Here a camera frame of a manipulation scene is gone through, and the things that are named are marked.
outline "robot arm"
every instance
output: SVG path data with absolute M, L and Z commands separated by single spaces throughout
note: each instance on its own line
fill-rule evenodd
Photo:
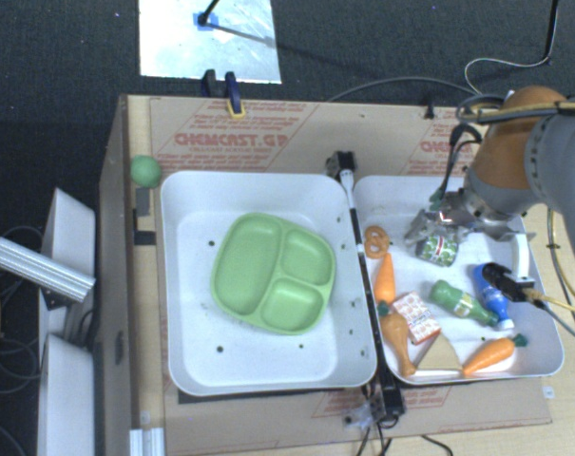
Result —
M 551 89 L 530 86 L 513 93 L 501 111 L 564 101 Z M 515 233 L 507 227 L 508 221 L 539 202 L 564 216 L 575 253 L 575 113 L 493 124 L 468 169 L 464 187 L 446 194 L 436 212 L 421 212 L 408 238 L 443 229 L 455 232 L 460 240 L 470 231 L 504 240 Z

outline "green bottle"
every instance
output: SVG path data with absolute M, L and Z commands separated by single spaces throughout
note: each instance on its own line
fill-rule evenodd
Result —
M 498 315 L 487 311 L 472 295 L 437 280 L 431 289 L 431 301 L 458 317 L 476 319 L 486 326 L 496 326 Z

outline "green can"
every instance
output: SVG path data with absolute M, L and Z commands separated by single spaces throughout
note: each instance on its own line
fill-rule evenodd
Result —
M 456 260 L 457 254 L 458 243 L 439 235 L 421 239 L 416 243 L 416 256 L 418 258 L 442 267 L 450 267 Z

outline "green plate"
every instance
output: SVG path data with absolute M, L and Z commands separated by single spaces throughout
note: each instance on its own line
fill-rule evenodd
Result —
M 323 316 L 335 256 L 319 235 L 262 213 L 238 218 L 216 257 L 211 294 L 227 313 L 255 326 L 302 334 Z

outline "blue bottle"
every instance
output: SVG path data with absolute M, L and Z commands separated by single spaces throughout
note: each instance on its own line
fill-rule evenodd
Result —
M 473 283 L 475 284 L 475 292 L 479 297 L 484 300 L 486 309 L 498 315 L 498 330 L 510 330 L 514 328 L 513 320 L 508 317 L 507 306 L 508 299 L 503 294 L 492 286 L 482 275 L 484 264 L 479 265 L 473 269 Z

